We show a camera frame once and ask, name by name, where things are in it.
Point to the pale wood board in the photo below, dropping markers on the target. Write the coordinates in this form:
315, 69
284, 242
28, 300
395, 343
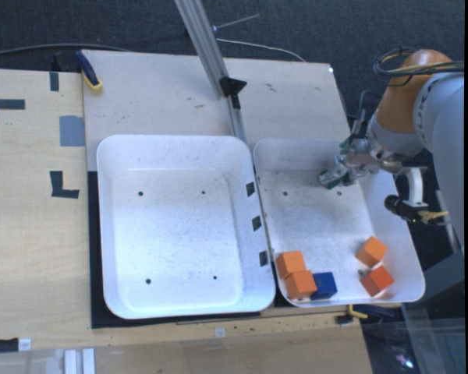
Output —
156, 96

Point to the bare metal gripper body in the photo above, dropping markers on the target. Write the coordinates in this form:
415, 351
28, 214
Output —
364, 158

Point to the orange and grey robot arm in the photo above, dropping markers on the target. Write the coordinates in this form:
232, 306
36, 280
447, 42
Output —
437, 107

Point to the orange cube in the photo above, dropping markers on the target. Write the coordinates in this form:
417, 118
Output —
300, 284
377, 281
371, 251
290, 262

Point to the black cylinder on white bracket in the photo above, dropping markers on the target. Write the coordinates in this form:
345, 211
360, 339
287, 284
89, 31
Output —
415, 191

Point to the white plastic tray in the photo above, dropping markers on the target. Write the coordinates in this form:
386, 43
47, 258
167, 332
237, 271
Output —
320, 228
179, 228

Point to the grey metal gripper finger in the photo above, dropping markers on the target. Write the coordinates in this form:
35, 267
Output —
350, 177
328, 176

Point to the blue cube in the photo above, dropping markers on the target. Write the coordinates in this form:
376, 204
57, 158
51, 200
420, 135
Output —
324, 284

